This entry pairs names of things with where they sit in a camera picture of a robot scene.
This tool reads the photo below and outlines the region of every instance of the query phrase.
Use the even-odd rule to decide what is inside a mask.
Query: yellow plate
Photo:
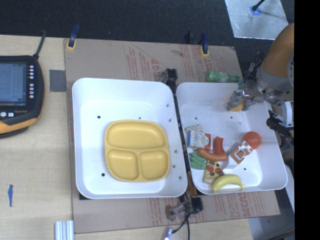
[[[152,182],[170,168],[166,132],[155,122],[117,120],[104,134],[105,161],[112,176],[126,182]]]

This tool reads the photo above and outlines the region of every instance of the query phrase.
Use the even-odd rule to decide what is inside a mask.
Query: yellow banana
[[[241,188],[244,188],[245,185],[241,182],[241,179],[238,175],[235,174],[224,174],[218,177],[212,185],[212,190],[216,191],[221,189],[224,185],[227,184],[236,184],[239,185]]]

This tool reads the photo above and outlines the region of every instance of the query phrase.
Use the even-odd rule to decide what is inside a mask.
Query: table surface
[[[0,35],[0,55],[33,55],[38,36]],[[0,239],[53,240],[56,221],[73,219],[65,92],[50,92],[49,71],[65,70],[64,38],[46,37],[39,54],[45,80],[39,121],[0,139]],[[12,206],[8,190],[13,185]],[[166,226],[76,234],[75,240],[159,240]],[[250,240],[248,219],[190,224],[190,239]],[[172,240],[188,239],[184,225]]]

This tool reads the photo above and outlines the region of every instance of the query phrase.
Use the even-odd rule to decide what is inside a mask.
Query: cardboard
[[[177,85],[205,82],[208,70],[242,78],[235,50],[226,46],[209,46],[209,55],[202,56],[201,46],[194,44],[78,39],[75,49],[68,50],[66,43],[64,40],[74,232],[181,224],[182,219],[170,221],[165,213],[167,206],[175,207],[180,203],[179,198],[93,200],[79,194],[75,179],[72,86],[84,77],[157,81],[167,68],[177,69]],[[204,210],[191,216],[189,223],[280,214],[273,190],[201,195],[201,199]]]

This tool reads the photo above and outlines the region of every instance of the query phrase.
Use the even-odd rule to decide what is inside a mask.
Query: hot dog
[[[228,159],[228,156],[226,153],[222,153],[222,154],[214,154],[209,152],[208,150],[204,149],[204,148],[199,148],[197,150],[198,154],[200,156],[202,156],[205,159],[208,159],[210,161],[215,161],[215,162],[219,162],[219,161],[225,161]]]

